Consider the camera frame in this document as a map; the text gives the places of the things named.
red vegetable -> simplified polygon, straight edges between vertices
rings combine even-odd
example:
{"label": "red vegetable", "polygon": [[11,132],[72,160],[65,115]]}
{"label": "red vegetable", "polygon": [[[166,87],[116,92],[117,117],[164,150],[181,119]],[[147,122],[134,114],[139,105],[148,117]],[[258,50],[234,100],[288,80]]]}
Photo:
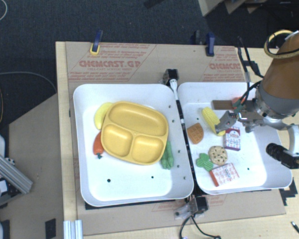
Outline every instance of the red vegetable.
{"label": "red vegetable", "polygon": [[93,143],[93,153],[94,155],[100,155],[104,151],[104,148],[101,143],[101,131],[97,134],[95,137],[94,143]]}

brown cylinder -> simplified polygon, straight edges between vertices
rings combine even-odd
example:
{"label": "brown cylinder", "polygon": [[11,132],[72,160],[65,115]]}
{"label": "brown cylinder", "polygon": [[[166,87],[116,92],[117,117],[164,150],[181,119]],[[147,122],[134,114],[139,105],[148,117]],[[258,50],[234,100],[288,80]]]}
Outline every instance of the brown cylinder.
{"label": "brown cylinder", "polygon": [[[278,53],[299,48],[299,33],[284,42]],[[262,80],[264,90],[271,96],[299,100],[299,55],[274,58]]]}

white tray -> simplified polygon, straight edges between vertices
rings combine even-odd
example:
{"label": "white tray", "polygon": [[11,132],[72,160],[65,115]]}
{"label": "white tray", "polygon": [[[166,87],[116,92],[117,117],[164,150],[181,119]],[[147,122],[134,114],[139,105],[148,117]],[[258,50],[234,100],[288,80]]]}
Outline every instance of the white tray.
{"label": "white tray", "polygon": [[[290,169],[266,153],[266,146],[273,142],[281,144],[277,130],[269,126],[257,126],[255,131],[246,133],[240,122],[241,150],[227,150],[228,163],[233,163],[240,178],[216,187],[210,174],[196,165],[200,153],[208,153],[213,145],[223,146],[223,136],[214,134],[203,118],[201,111],[212,107],[213,100],[232,100],[240,97],[247,88],[246,83],[183,83],[178,88],[186,128],[199,122],[204,129],[204,138],[198,144],[189,140],[198,186],[207,194],[216,195],[233,192],[284,188],[291,184]],[[248,99],[255,96],[253,89]],[[225,111],[215,111],[219,118]]]}
{"label": "white tray", "polygon": [[[93,154],[99,132],[94,114],[106,102],[129,101],[161,112],[169,124],[174,167],[137,165]],[[95,207],[184,199],[194,187],[179,114],[172,90],[162,84],[84,84],[73,94],[83,199]]]}

wooden table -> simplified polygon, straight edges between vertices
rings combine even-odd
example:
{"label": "wooden table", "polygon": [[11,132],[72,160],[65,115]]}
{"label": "wooden table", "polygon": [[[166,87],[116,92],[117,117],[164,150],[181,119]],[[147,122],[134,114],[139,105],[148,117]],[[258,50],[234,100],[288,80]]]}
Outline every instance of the wooden table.
{"label": "wooden table", "polygon": [[[255,60],[264,74],[271,63],[271,58],[266,56],[263,49],[250,48],[250,56]],[[74,169],[72,155],[71,123],[69,117],[69,92],[67,78],[67,59],[65,42],[56,42],[57,60],[57,83],[58,83],[58,102],[59,102],[59,123],[61,141],[61,165],[62,165],[62,186],[63,186],[63,208],[64,220],[77,220],[76,194],[74,184]],[[298,123],[299,113],[286,119],[286,123]],[[279,132],[283,146],[289,145],[287,132]],[[287,199],[286,214],[262,218],[252,218],[244,220],[233,220],[224,222],[214,222],[201,224],[201,229],[210,235],[221,235],[223,239],[290,239],[299,238],[299,234],[291,225],[294,221],[299,227],[299,170],[292,171],[298,194],[294,198]],[[178,238],[179,226],[160,229],[130,231],[113,233],[106,235],[94,235],[84,238],[88,239],[176,239]],[[187,225],[183,230],[183,236],[190,239],[205,238],[195,227]]]}

yellow plate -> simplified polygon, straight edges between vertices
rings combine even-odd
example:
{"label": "yellow plate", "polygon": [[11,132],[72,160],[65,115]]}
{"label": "yellow plate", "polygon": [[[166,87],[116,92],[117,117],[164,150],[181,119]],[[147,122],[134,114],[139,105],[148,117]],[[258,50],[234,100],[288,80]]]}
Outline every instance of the yellow plate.
{"label": "yellow plate", "polygon": [[101,134],[105,151],[122,160],[151,165],[165,150],[168,122],[160,112],[131,102],[114,103],[108,110]]}

